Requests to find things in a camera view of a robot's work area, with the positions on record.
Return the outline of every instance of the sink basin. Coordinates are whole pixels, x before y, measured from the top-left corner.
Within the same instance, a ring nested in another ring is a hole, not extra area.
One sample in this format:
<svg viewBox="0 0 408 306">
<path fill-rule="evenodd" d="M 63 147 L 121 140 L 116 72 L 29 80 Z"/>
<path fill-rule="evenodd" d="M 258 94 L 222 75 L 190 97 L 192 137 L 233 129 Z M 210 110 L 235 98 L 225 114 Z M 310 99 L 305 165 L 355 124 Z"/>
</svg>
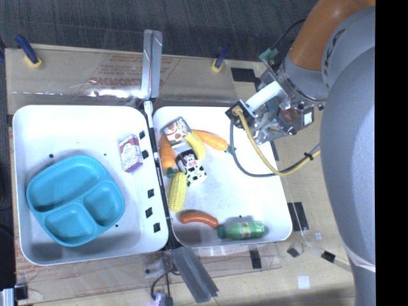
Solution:
<svg viewBox="0 0 408 306">
<path fill-rule="evenodd" d="M 148 132 L 145 117 L 128 106 L 17 110 L 18 225 L 30 262 L 57 265 L 163 248 L 168 226 Z M 128 173 L 119 143 L 130 135 L 143 137 L 145 159 Z"/>
</svg>

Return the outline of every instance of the plastic sheet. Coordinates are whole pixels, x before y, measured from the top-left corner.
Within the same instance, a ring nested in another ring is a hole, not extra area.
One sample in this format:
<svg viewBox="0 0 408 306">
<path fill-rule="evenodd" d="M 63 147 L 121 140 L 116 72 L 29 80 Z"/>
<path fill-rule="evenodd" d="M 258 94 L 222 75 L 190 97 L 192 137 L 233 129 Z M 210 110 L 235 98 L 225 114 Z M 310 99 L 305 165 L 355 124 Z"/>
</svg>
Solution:
<svg viewBox="0 0 408 306">
<path fill-rule="evenodd" d="M 158 95 L 161 72 L 160 32 L 146 30 L 143 52 L 39 47 L 43 61 L 31 68 L 21 49 L 6 49 L 10 103 L 135 105 Z"/>
</svg>

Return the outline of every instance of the toy banana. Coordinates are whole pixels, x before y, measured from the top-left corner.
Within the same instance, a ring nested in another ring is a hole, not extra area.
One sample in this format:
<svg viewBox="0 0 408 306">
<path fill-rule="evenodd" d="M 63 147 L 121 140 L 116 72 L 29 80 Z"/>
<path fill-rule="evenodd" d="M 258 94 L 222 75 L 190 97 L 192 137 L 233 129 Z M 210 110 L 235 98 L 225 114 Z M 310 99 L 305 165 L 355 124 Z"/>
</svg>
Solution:
<svg viewBox="0 0 408 306">
<path fill-rule="evenodd" d="M 205 146 L 201 138 L 192 131 L 184 137 L 184 140 L 191 146 L 197 159 L 202 161 L 205 157 Z"/>
</svg>

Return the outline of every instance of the black cable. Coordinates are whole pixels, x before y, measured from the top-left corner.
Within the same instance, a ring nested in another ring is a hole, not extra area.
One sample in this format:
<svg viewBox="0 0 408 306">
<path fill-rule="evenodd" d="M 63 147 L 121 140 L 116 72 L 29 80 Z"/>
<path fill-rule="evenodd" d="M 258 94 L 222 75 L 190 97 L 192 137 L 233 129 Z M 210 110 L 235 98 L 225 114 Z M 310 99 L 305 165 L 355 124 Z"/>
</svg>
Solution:
<svg viewBox="0 0 408 306">
<path fill-rule="evenodd" d="M 237 158 L 237 154 L 235 153 L 235 146 L 234 146 L 234 120 L 231 119 L 230 125 L 229 125 L 229 145 L 231 147 L 231 154 L 233 156 L 234 162 L 237 165 L 237 167 L 239 168 L 239 170 L 241 170 L 244 174 L 250 176 L 250 177 L 255 177 L 255 178 L 265 178 L 265 177 L 273 177 L 276 176 L 276 173 L 265 173 L 265 174 L 254 174 L 254 173 L 250 173 L 247 170 L 245 170 L 242 165 L 239 163 L 238 158 Z M 315 147 L 312 151 L 310 151 L 309 153 L 305 153 L 305 157 L 309 157 L 311 156 L 312 153 L 314 153 L 314 150 L 317 147 Z M 296 168 L 304 159 L 305 157 L 301 160 L 299 160 L 298 162 L 296 162 L 295 164 L 291 165 L 289 168 L 286 168 L 285 170 L 282 170 L 280 172 L 285 173 L 288 171 L 291 171 L 293 168 Z"/>
<path fill-rule="evenodd" d="M 150 287 L 150 295 L 153 298 L 153 300 L 156 300 L 156 296 L 154 295 L 154 287 L 156 286 L 156 284 L 160 281 L 161 278 L 163 278 L 165 275 L 167 276 L 167 290 L 168 290 L 168 296 L 170 297 L 170 283 L 168 280 L 168 274 L 169 272 L 172 271 L 176 271 L 175 268 L 171 268 L 170 270 L 166 271 L 164 274 L 160 275 L 160 277 L 158 277 L 152 284 L 152 286 Z"/>
<path fill-rule="evenodd" d="M 255 178 L 265 178 L 265 177 L 272 177 L 272 176 L 276 176 L 276 174 L 274 173 L 266 173 L 266 174 L 262 174 L 262 175 L 257 175 L 254 173 L 250 173 L 247 170 L 245 170 L 242 165 L 239 163 L 238 158 L 237 158 L 237 154 L 235 153 L 235 146 L 234 146 L 234 120 L 231 119 L 231 123 L 229 125 L 229 145 L 231 147 L 231 154 L 234 158 L 235 164 L 237 165 L 237 167 L 239 168 L 239 170 L 241 170 L 244 174 L 250 176 L 250 177 L 255 177 Z"/>
<path fill-rule="evenodd" d="M 284 31 L 284 33 L 276 40 L 276 42 L 270 47 L 270 50 L 273 50 L 280 41 L 282 41 L 282 39 L 288 34 L 288 32 L 290 32 L 292 30 L 292 28 L 294 28 L 296 25 L 303 23 L 305 21 L 305 19 L 301 19 L 298 20 L 297 22 L 293 23 L 292 25 L 290 25 L 290 27 L 288 29 L 286 29 L 286 31 Z"/>
</svg>

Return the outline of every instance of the blue divided tray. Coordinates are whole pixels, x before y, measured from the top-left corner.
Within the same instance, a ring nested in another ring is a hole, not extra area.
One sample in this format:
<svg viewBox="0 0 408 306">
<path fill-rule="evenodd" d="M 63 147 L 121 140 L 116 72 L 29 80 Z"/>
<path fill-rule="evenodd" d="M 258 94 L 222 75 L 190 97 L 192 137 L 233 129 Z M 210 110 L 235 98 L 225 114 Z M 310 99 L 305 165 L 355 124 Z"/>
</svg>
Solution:
<svg viewBox="0 0 408 306">
<path fill-rule="evenodd" d="M 44 230 L 68 247 L 83 245 L 113 226 L 124 198 L 93 157 L 71 156 L 41 171 L 28 184 L 27 202 Z"/>
</svg>

